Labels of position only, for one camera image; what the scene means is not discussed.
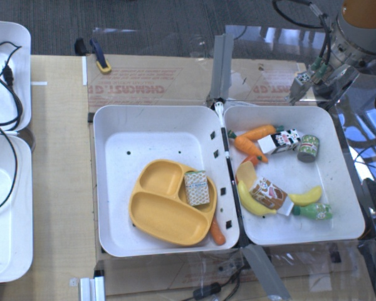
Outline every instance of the white plastic tray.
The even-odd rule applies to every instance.
[[[113,256],[154,255],[220,250],[236,244],[238,219],[220,123],[211,109],[110,105],[96,112],[93,126],[98,231],[100,243],[107,253]],[[217,187],[216,218],[226,237],[225,244],[217,246],[208,234],[194,246],[179,246],[134,227],[128,215],[128,202],[142,169],[156,159],[169,159],[206,171]],[[221,195],[222,188],[226,192],[224,195]]]
[[[287,193],[303,193],[321,185],[323,203],[332,206],[333,219],[317,221],[305,217],[271,214],[259,217],[241,207],[245,232],[259,245],[283,245],[315,241],[358,238],[365,229],[357,195],[352,186],[347,165],[329,113],[319,107],[242,107],[228,108],[224,113],[227,130],[237,135],[254,127],[272,124],[285,129],[297,129],[319,138],[316,161],[304,163],[297,151],[280,152],[269,157],[269,163],[259,163],[256,172],[284,189]],[[234,172],[246,157],[230,140]]]
[[[31,120],[31,35],[20,24],[0,21],[0,43],[4,41],[21,46],[9,61],[14,76],[14,91],[23,104],[21,122],[17,127],[17,130],[21,130]],[[0,46],[0,73],[13,50],[15,47],[8,43]],[[10,121],[16,115],[17,110],[11,94],[0,84],[0,122]],[[12,126],[8,125],[3,128],[8,130]]]
[[[9,136],[18,157],[18,175],[8,201],[0,208],[0,282],[23,276],[33,259],[31,149],[18,137]],[[0,135],[0,203],[14,176],[14,155]]]

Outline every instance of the clear plastic sheet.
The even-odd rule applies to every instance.
[[[292,84],[314,62],[324,37],[255,26],[226,26],[225,33],[234,39],[226,106],[292,105]],[[92,37],[112,71],[101,74],[96,55],[87,56],[91,114],[105,105],[209,106],[215,37],[105,28]],[[342,76],[346,81],[337,79],[329,92],[311,88],[295,105],[319,105],[331,114],[366,229],[357,240],[264,246],[292,300],[376,300],[376,61]],[[204,300],[281,299],[264,291],[242,248],[133,258],[98,249],[95,270],[105,275],[108,300],[194,300],[195,290],[215,282],[228,283]]]

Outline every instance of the yellow and blue tool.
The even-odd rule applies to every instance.
[[[110,73],[112,70],[112,66],[110,66],[109,62],[105,58],[103,54],[102,47],[99,45],[99,42],[92,38],[89,41],[89,44],[92,46],[92,53],[96,54],[96,64],[102,74]]]

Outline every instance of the green bottle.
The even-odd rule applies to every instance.
[[[331,219],[333,217],[331,206],[323,203],[312,203],[304,207],[295,205],[293,214],[295,216],[303,215],[311,219]]]

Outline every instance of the small patterned box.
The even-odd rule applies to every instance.
[[[210,203],[209,186],[205,171],[186,172],[184,174],[187,202],[191,206]]]

